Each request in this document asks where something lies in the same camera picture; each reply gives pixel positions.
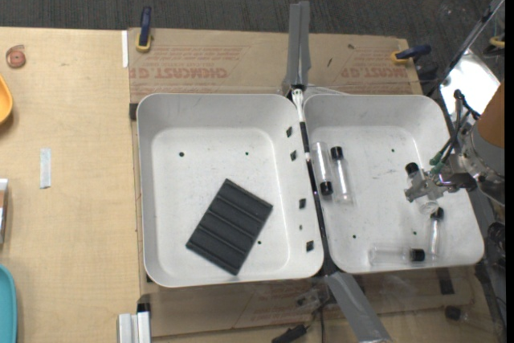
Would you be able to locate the orange plate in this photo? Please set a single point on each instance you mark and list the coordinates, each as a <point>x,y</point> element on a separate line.
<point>4,100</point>

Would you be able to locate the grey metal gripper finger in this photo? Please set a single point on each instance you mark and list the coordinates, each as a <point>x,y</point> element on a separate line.
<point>434,189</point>
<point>413,193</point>

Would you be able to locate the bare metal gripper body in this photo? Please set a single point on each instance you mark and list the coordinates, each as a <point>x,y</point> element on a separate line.
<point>462,177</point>

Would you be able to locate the brown cardboard board, red print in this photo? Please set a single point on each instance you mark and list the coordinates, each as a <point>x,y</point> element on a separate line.
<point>241,64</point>

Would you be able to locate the brown round biscuit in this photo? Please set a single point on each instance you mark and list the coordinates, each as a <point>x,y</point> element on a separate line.
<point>16,58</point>

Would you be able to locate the small black cap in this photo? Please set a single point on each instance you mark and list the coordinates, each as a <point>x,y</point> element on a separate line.
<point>453,312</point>

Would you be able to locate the black grooved rectangular block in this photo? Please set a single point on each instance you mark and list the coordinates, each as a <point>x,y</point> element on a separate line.
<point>229,227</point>

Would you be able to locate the white plastic tray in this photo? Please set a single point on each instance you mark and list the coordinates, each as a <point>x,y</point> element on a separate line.
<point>209,189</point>
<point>373,213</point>

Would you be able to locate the silver and brown carton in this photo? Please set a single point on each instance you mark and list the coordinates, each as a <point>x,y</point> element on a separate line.
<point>2,213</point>

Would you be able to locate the blue plate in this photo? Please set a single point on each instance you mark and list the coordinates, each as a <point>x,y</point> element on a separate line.
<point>6,305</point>

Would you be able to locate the clear bottle with black cap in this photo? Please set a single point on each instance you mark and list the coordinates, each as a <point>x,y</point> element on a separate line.
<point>412,168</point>
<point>391,255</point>
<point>434,233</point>
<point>321,162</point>
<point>343,180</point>

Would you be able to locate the thin black and white rod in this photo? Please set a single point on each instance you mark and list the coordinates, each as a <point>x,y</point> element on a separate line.
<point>308,150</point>

